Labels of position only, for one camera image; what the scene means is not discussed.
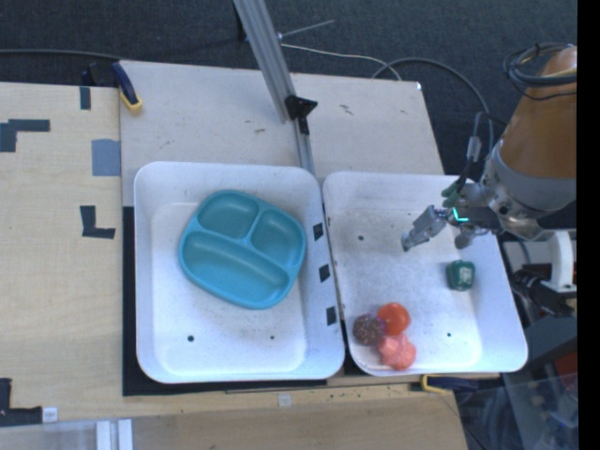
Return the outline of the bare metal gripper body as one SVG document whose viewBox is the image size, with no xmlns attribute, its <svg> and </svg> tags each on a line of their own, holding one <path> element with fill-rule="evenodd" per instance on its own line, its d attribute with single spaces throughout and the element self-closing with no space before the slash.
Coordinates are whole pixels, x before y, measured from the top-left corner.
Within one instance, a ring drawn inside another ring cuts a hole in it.
<svg viewBox="0 0 600 450">
<path fill-rule="evenodd" d="M 478 226 L 527 241 L 540 236 L 539 213 L 513 199 L 496 177 L 484 175 L 478 182 L 459 177 L 443 191 L 443 208 L 448 223 L 458 230 Z"/>
</svg>

